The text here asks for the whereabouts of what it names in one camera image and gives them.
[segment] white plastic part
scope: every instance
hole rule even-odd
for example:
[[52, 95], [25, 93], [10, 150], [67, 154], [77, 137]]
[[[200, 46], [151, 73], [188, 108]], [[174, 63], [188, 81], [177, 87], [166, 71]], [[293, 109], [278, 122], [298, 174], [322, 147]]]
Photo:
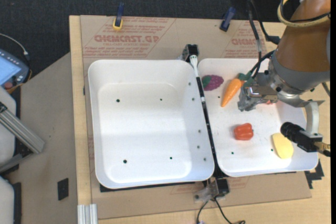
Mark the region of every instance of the white plastic part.
[[98, 60], [88, 70], [98, 181], [118, 189], [203, 181], [214, 161], [192, 66]]
[[[16, 113], [16, 102], [11, 95], [0, 87], [0, 101], [13, 114]], [[0, 167], [13, 157], [15, 150], [15, 136], [0, 124]]]
[[317, 102], [309, 102], [306, 106], [307, 126], [306, 132], [314, 137], [319, 132], [320, 113]]
[[192, 67], [194, 68], [195, 76], [196, 76], [196, 77], [199, 77], [198, 69], [197, 69], [198, 59], [197, 59], [197, 56], [196, 56], [196, 55], [191, 55], [191, 56], [190, 56], [190, 64], [191, 64]]
[[[294, 172], [311, 170], [318, 163], [318, 153], [307, 153], [293, 143], [292, 158], [281, 159], [277, 156], [271, 136], [280, 132], [285, 122], [306, 126], [302, 108], [294, 108], [283, 102], [275, 104], [259, 104], [255, 110], [238, 109], [239, 92], [224, 107], [221, 107], [222, 96], [231, 79], [238, 74], [247, 73], [257, 59], [204, 59], [198, 64], [199, 75], [218, 75], [224, 83], [213, 91], [205, 91], [210, 125], [219, 167], [228, 176], [249, 176], [269, 173]], [[260, 72], [267, 69], [265, 60]], [[254, 136], [248, 141], [238, 141], [233, 129], [237, 125], [250, 123]]]
[[13, 224], [14, 221], [14, 190], [0, 177], [0, 223]]

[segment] carrot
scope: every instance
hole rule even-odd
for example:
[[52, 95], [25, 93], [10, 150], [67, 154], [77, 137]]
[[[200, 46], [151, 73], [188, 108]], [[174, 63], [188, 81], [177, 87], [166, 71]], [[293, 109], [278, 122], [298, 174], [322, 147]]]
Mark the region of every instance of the carrot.
[[224, 93], [222, 100], [222, 108], [233, 98], [237, 91], [242, 87], [242, 81], [240, 79], [233, 79]]

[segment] monitor screen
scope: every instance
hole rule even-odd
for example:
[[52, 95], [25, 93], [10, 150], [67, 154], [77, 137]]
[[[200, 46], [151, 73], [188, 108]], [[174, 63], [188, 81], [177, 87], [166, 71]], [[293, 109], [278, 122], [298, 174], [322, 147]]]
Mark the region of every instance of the monitor screen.
[[0, 85], [8, 81], [12, 76], [21, 70], [16, 64], [0, 57]]

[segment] toy red pepper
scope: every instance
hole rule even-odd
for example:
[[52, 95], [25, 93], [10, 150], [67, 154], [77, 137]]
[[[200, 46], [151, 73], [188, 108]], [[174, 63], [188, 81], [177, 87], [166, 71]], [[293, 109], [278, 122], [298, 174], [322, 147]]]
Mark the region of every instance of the toy red pepper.
[[253, 129], [250, 123], [245, 123], [234, 128], [236, 140], [250, 140], [253, 137]]

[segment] blue clamp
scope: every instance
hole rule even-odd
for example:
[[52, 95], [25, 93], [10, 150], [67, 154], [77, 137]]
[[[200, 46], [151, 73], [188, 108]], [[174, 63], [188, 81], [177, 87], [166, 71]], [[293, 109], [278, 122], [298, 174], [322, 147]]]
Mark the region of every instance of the blue clamp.
[[124, 13], [124, 6], [125, 4], [120, 2], [119, 3], [119, 7], [118, 7], [118, 10], [117, 10], [117, 16], [116, 18], [113, 20], [113, 28], [116, 29], [116, 30], [120, 30], [121, 27], [122, 27], [122, 15]]
[[227, 13], [225, 14], [225, 17], [220, 25], [220, 30], [223, 30], [227, 32], [229, 26], [230, 26], [230, 21], [233, 18], [233, 16], [236, 14], [236, 9], [233, 7], [230, 7]]

